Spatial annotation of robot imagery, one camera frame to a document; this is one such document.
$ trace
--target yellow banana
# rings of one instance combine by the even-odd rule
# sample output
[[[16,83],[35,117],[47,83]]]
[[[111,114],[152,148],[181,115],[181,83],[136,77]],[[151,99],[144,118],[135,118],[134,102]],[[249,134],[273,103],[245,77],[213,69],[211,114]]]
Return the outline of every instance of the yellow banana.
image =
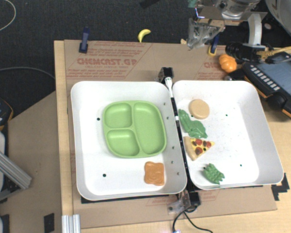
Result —
[[[149,34],[149,33],[151,33],[151,30],[149,30],[149,29],[143,29],[143,30],[141,30],[139,32],[139,34],[138,34],[138,40],[139,40],[139,42],[142,42],[143,37],[145,35]]]

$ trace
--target pizza slice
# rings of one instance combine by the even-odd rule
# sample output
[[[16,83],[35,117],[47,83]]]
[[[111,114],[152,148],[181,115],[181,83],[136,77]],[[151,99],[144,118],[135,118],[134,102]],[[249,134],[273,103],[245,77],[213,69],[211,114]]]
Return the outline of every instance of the pizza slice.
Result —
[[[199,156],[204,154],[210,147],[214,145],[214,142],[191,138],[189,136],[185,136],[183,140],[185,150],[192,161],[196,160]]]

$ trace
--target tan round patty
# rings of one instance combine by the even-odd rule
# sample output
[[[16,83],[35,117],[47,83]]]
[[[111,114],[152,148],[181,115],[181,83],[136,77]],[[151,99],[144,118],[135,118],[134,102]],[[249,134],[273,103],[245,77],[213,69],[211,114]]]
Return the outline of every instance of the tan round patty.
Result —
[[[189,104],[189,111],[196,119],[205,119],[210,112],[208,104],[201,99],[192,100]]]

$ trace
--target green vegetable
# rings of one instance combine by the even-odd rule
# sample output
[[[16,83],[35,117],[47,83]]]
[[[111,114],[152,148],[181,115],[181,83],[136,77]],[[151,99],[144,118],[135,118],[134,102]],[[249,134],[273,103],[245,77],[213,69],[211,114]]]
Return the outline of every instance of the green vegetable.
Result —
[[[189,115],[184,110],[179,110],[179,119],[184,130],[190,137],[195,137],[198,139],[208,137],[204,125],[197,120],[191,121]]]
[[[206,169],[204,170],[204,175],[212,183],[220,184],[225,177],[224,174],[221,173],[214,164],[209,163]]]

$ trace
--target white tray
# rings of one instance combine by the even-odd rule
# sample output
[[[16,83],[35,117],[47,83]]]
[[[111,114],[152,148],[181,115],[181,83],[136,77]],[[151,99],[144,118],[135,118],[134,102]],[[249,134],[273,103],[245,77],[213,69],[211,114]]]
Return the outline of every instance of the white tray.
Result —
[[[165,150],[147,158],[120,158],[105,141],[101,120],[112,102],[143,100],[155,104],[166,130]],[[173,109],[167,88],[158,82],[81,81],[71,89],[79,193],[88,200],[176,194],[187,183]],[[164,164],[165,185],[144,181],[147,161]]]
[[[194,99],[202,99],[210,107],[210,115],[199,121],[206,128],[206,140],[215,145],[195,161],[187,155],[191,180],[198,188],[210,190],[281,182],[282,165],[252,84],[179,81],[173,86],[173,94],[177,109],[188,114],[188,105]],[[181,131],[183,137],[188,136],[182,127]],[[203,170],[209,163],[224,174],[220,185],[204,177]]]

